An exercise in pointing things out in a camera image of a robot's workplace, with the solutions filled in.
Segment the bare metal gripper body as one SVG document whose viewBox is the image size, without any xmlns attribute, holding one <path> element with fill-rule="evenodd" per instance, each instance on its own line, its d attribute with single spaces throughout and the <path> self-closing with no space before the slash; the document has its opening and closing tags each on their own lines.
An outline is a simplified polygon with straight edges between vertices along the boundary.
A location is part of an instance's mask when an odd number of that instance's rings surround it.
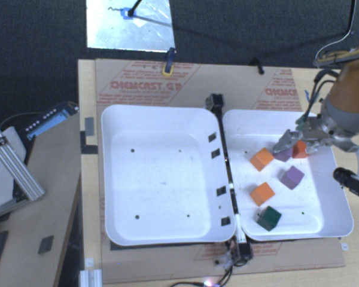
<svg viewBox="0 0 359 287">
<path fill-rule="evenodd" d="M 297 129 L 301 140 L 316 142 L 320 146 L 336 146 L 345 152 L 356 152 L 359 146 L 352 138 L 359 135 L 359 114 L 340 114 L 337 118 L 319 114 L 316 117 L 300 117 Z"/>
</svg>

